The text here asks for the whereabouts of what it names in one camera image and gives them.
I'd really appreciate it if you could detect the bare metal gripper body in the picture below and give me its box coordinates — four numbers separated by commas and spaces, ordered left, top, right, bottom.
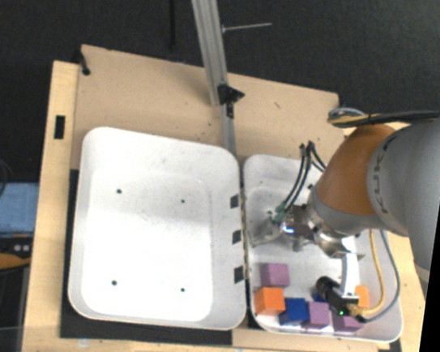
276, 202, 371, 262

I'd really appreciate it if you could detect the white plastic tray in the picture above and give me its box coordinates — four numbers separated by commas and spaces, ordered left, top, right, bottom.
56, 123, 271, 342
218, 150, 427, 352

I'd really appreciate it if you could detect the purple cube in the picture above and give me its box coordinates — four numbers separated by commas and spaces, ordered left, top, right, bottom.
256, 260, 294, 292
302, 299, 336, 334
329, 310, 366, 337

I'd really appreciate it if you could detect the orange cube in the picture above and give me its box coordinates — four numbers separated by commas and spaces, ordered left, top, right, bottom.
250, 284, 290, 320
351, 283, 374, 311

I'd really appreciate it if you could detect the brown cardboard board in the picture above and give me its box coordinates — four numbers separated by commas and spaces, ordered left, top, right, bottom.
40, 43, 440, 352

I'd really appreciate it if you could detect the black cylinder on white bracket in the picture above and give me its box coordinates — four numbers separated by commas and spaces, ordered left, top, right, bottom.
311, 246, 368, 320

